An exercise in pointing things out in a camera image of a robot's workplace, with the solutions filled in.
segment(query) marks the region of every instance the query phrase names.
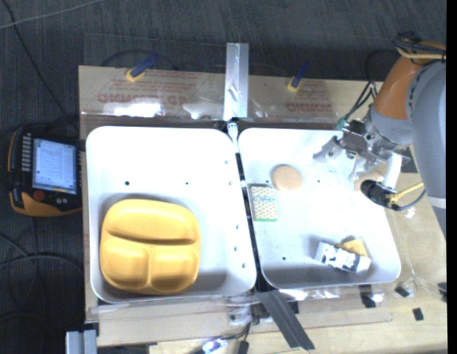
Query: round cookie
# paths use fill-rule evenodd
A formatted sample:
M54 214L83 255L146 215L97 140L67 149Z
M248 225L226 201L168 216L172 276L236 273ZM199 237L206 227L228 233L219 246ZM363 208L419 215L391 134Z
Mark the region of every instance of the round cookie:
M280 165L271 174L271 181L278 191L296 190L302 186L301 173L290 165Z

